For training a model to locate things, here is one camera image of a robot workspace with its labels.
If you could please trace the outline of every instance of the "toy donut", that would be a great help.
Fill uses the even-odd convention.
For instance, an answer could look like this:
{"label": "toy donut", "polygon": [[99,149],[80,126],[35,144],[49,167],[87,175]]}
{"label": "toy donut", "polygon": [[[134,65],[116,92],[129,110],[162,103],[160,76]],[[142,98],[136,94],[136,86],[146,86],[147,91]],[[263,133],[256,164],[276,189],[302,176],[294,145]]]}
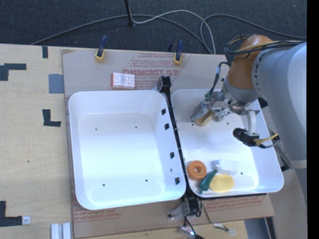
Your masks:
{"label": "toy donut", "polygon": [[206,166],[199,160],[194,160],[187,166],[188,177],[192,180],[202,180],[207,174]]}

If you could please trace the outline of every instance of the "empty white tray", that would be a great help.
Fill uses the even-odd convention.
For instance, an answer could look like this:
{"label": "empty white tray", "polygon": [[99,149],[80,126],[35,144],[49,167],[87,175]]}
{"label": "empty white tray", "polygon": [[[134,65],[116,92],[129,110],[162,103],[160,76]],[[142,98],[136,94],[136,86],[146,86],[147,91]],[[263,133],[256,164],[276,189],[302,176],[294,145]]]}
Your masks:
{"label": "empty white tray", "polygon": [[[237,162],[238,172],[233,175],[234,187],[228,192],[216,193],[209,189],[201,195],[198,193],[199,182],[189,179],[192,191],[204,198],[279,191],[284,179],[274,148],[248,147],[233,136],[235,128],[247,128],[246,116],[230,114],[224,117],[224,120],[212,120],[206,126],[198,126],[191,122],[191,115],[208,91],[209,89],[178,90],[172,95],[185,166],[193,160],[200,160],[209,172],[213,170],[214,160],[226,159]],[[258,101],[255,101],[250,109],[260,110]],[[269,137],[262,112],[257,114],[256,124],[260,138]],[[267,141],[264,144],[269,145],[272,142]]]}
{"label": "empty white tray", "polygon": [[175,200],[186,182],[164,96],[78,92],[69,100],[79,204],[98,210]]}

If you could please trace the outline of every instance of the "cardboard sheet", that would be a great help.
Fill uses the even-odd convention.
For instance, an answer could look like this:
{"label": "cardboard sheet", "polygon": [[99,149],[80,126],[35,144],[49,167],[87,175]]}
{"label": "cardboard sheet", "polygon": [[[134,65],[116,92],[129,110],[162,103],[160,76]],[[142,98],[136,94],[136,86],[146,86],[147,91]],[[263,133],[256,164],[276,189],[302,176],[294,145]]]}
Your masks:
{"label": "cardboard sheet", "polygon": [[[68,100],[79,91],[116,91],[111,87],[112,73],[135,75],[135,89],[152,89],[160,76],[170,76],[171,93],[178,89],[211,88],[215,69],[223,55],[183,54],[182,63],[173,63],[173,53],[107,50],[95,59],[95,50],[63,51],[65,107],[72,189],[72,214],[75,238],[180,227],[183,222],[167,221],[166,213],[179,205],[170,201],[147,205],[88,211],[75,197],[70,147]],[[222,67],[220,78],[228,68]],[[192,218],[193,225],[274,215],[268,195],[203,201],[205,211]]]}

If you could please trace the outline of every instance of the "brown object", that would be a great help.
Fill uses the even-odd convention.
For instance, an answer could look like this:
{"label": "brown object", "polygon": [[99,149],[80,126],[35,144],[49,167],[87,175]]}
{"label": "brown object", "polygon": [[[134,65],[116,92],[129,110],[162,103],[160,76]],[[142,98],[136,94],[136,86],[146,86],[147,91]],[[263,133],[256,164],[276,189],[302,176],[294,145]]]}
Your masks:
{"label": "brown object", "polygon": [[190,179],[199,181],[205,178],[207,169],[203,162],[195,160],[187,166],[187,174]]}
{"label": "brown object", "polygon": [[[242,43],[240,49],[271,41],[271,39],[263,35],[252,35]],[[251,70],[253,63],[260,52],[261,51],[251,52],[248,57],[248,53],[236,55],[234,57],[227,75],[227,81],[232,87],[239,89],[254,88],[251,81]]]}

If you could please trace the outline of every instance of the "black metal bar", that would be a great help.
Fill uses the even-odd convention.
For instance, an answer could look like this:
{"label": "black metal bar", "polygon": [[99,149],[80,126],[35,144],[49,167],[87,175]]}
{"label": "black metal bar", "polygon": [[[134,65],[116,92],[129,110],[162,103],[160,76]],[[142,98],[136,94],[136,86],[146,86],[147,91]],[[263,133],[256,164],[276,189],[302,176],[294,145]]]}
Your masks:
{"label": "black metal bar", "polygon": [[128,0],[124,0],[124,3],[125,3],[126,12],[128,13],[129,26],[135,26],[135,24],[133,22],[133,19],[132,19],[132,14],[131,14],[131,11],[130,11]]}

